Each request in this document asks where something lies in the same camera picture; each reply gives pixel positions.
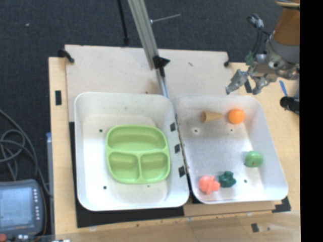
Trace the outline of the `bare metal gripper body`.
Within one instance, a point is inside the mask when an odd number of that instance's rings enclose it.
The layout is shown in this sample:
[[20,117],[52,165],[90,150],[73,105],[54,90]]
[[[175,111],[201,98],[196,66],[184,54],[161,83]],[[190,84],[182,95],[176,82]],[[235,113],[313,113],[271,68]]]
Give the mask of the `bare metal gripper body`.
[[299,65],[286,62],[277,55],[257,54],[248,69],[248,75],[256,80],[275,82],[277,78],[297,80],[299,78]]

